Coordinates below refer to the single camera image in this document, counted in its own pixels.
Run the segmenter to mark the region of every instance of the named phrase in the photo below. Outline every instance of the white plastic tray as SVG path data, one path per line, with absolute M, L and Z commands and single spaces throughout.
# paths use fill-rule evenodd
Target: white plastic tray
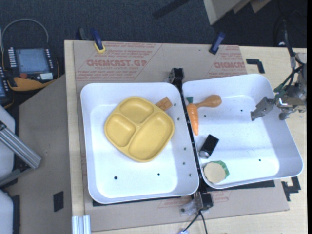
M 104 123 L 124 99 L 139 96 L 157 103 L 168 97 L 166 113 L 175 132 L 152 161 L 133 161 L 115 148 L 104 134 Z M 86 145 L 88 189 L 102 204 L 190 195 L 199 186 L 187 123 L 176 87 L 162 83 L 92 83 L 80 94 Z
M 230 172 L 225 180 L 216 184 L 203 175 L 209 186 L 224 189 L 301 173 L 303 162 L 286 121 L 278 118 L 280 109 L 275 107 L 266 116 L 251 120 L 250 112 L 264 96 L 274 98 L 264 76 L 189 81 L 183 85 L 183 92 L 185 97 L 194 97 L 193 103 L 212 94 L 222 98 L 221 105 L 216 108 L 198 109 L 197 150 L 209 134 L 219 139 L 209 159 L 199 158 L 201 168 L 210 161 L 222 160 Z

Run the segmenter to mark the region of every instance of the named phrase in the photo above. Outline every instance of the blue clamp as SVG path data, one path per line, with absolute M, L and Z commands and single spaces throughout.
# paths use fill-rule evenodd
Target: blue clamp
M 105 52 L 105 47 L 102 44 L 102 41 L 101 41 L 101 38 L 99 37 L 98 32 L 94 28 L 91 28 L 90 32 L 91 32 L 91 35 L 93 36 L 93 39 L 94 39 L 94 42 L 95 42 L 94 46 L 95 46 L 97 52 L 99 54 L 104 53 Z
M 224 38 L 225 38 L 225 34 L 223 32 L 220 32 L 218 36 L 216 37 L 216 39 L 214 40 L 212 46 L 210 47 L 209 52 L 215 55 L 219 49 L 219 45 L 224 40 Z

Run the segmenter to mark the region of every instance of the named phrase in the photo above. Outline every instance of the black object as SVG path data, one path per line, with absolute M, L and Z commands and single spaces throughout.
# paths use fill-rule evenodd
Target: black object
M 49 46 L 38 48 L 9 47 L 4 52 L 4 67 L 7 79 L 16 87 L 14 77 L 46 83 L 59 76 L 59 67 Z
M 298 193 L 299 190 L 301 190 L 298 177 L 291 177 L 291 179 L 292 179 L 292 186 L 288 186 L 287 182 L 282 181 L 283 189 L 284 189 L 285 196 L 288 202 L 291 200 L 290 198 L 291 193 Z
M 11 197 L 13 201 L 13 234 L 20 234 L 20 196 Z
M 183 68 L 173 68 L 169 74 L 169 82 L 172 85 L 175 85 L 180 94 L 183 93 L 182 91 L 182 80 L 184 79 L 184 71 Z
M 225 38 L 225 34 L 223 32 L 220 32 L 217 35 L 216 39 L 214 39 L 214 42 L 213 42 L 212 46 L 210 47 L 209 52 L 215 55 L 219 49 L 219 45 L 224 40 L 224 38 Z
M 6 82 L 3 68 L 0 66 L 0 104 L 2 107 L 13 103 L 13 93 Z
M 208 158 L 213 153 L 218 142 L 219 142 L 218 138 L 212 135 L 208 135 L 199 151 L 199 156 L 203 157 L 202 155 L 204 154 L 205 155 L 204 158 Z
M 84 29 L 80 27 L 76 32 L 76 39 L 82 40 L 82 41 L 89 41 L 90 38 L 87 37 L 87 35 L 84 32 Z
M 259 70 L 259 73 L 261 74 L 264 74 L 264 68 L 263 68 L 263 65 L 262 65 L 262 62 L 260 62 L 259 59 L 246 59 L 246 62 L 248 64 L 255 64 L 258 66 L 258 70 Z
M 210 193 L 201 193 L 200 194 L 202 202 L 203 202 L 203 209 L 207 210 L 214 206 L 213 198 Z
M 53 195 L 54 212 L 64 208 L 64 192 L 59 192 Z

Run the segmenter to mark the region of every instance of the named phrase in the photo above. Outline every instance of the small monitor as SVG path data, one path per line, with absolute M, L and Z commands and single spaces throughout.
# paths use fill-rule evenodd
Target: small monitor
M 50 72 L 43 48 L 17 49 L 16 56 L 20 73 L 33 74 Z
M 5 90 L 2 84 L 2 80 L 0 78 L 0 97 L 4 97 L 5 96 Z

